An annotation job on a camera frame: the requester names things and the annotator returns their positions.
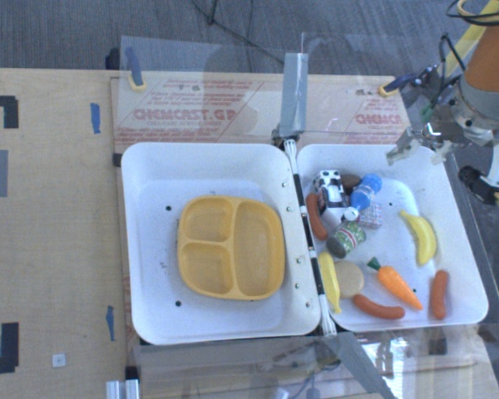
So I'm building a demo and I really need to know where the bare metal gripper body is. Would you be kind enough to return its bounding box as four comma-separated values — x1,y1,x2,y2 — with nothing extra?
415,102,499,150

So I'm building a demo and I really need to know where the blue bottle white cap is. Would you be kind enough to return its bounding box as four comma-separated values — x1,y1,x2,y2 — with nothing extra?
342,173,383,223

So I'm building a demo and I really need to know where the brown round biscuit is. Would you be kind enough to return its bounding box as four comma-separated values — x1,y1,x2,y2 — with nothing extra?
340,173,363,195

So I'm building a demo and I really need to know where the pale checkered packet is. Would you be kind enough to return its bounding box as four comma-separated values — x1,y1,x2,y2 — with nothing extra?
358,201,384,230

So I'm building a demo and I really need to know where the white plastic tray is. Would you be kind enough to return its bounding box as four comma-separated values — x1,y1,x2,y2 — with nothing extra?
120,141,322,346
295,143,490,333

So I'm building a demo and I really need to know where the black and white carton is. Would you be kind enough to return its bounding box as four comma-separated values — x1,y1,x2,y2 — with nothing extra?
313,169,350,214

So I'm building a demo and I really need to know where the yellow banana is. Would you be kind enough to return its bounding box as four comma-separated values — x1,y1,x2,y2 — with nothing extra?
399,209,438,268
318,250,343,315

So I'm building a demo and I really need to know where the green and red can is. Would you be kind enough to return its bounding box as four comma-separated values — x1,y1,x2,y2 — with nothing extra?
325,220,368,260

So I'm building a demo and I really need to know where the orange sausage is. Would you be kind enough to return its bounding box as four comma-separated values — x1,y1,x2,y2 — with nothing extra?
429,268,450,321
305,192,329,242
352,293,407,321

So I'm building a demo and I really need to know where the thin black and white rod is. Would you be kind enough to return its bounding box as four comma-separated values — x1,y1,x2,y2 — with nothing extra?
283,139,338,337

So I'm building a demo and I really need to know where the orange carrot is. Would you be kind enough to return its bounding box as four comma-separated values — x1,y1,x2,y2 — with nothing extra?
366,256,424,312

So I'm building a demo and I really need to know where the tan round biscuit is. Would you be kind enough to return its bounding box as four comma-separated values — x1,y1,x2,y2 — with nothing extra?
333,259,366,299

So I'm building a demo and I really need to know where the brown cardboard board red print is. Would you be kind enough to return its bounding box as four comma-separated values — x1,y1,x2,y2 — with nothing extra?
110,71,499,392

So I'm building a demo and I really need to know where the yellow divided plate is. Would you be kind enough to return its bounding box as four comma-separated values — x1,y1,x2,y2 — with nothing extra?
176,195,287,302

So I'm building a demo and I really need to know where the black cylinder on white bracket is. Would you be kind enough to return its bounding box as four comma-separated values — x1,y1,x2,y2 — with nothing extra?
457,140,499,207

